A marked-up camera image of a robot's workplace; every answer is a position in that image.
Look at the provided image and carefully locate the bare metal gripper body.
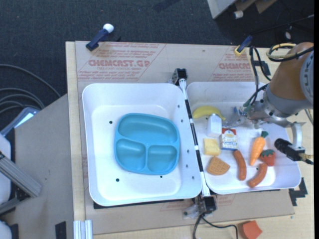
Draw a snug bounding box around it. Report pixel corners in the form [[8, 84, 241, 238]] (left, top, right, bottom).
[[245, 100, 291, 130]]

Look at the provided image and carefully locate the orange wedge block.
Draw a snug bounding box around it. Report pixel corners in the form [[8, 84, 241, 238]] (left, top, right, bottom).
[[237, 220, 263, 239]]

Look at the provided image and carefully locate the orange waffle piece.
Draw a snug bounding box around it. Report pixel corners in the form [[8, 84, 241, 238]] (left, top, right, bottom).
[[206, 155, 231, 176]]

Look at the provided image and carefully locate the brown cardboard board red print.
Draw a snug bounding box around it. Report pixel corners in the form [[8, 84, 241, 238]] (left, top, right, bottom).
[[74, 40, 296, 235]]

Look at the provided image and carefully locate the thin black and white rod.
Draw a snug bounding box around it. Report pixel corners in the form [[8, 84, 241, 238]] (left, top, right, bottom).
[[178, 78, 211, 197]]

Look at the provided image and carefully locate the white plastic tray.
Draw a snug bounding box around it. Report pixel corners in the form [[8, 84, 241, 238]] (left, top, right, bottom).
[[81, 83, 203, 207], [185, 81, 303, 196]]

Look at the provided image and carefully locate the black cylinder on white bracket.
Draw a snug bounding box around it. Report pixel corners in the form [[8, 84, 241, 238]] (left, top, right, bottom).
[[274, 121, 307, 162]]

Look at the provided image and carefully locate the blue divided plate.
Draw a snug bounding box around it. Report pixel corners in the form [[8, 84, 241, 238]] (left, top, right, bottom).
[[114, 113, 181, 176]]

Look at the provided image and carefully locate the orange carrot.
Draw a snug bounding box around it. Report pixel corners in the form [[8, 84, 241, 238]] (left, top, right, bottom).
[[249, 130, 270, 167]]

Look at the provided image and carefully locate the white red blue carton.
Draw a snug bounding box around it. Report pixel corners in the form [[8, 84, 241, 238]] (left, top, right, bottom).
[[219, 127, 239, 151]]

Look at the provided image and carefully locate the yellow banana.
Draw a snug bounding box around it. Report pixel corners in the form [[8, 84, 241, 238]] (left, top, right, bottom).
[[192, 105, 226, 121]]

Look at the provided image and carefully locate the yellow cheese block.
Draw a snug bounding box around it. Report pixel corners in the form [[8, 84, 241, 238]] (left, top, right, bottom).
[[202, 137, 221, 157]]

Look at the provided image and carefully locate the red strawberry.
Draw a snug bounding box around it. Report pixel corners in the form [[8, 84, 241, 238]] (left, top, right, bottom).
[[259, 149, 277, 167]]

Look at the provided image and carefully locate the black block with thin wires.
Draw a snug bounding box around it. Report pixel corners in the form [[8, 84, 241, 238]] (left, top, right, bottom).
[[196, 196, 218, 215], [171, 68, 188, 86]]

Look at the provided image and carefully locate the white bottle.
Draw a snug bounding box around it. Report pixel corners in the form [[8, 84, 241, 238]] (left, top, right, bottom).
[[206, 113, 223, 138]]

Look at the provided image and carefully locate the orange sausage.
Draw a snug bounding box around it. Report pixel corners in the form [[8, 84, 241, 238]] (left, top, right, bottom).
[[247, 162, 269, 188], [232, 149, 248, 181]]

